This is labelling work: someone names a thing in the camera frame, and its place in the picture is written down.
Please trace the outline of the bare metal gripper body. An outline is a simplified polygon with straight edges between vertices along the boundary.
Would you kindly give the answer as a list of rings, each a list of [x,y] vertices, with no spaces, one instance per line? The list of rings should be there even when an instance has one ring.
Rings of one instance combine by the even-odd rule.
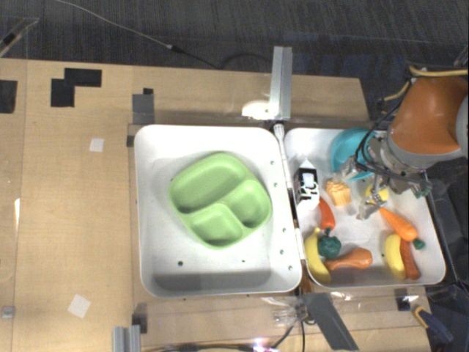
[[[369,140],[368,165],[395,194],[411,190],[421,198],[432,190],[426,159],[399,148],[387,133]]]

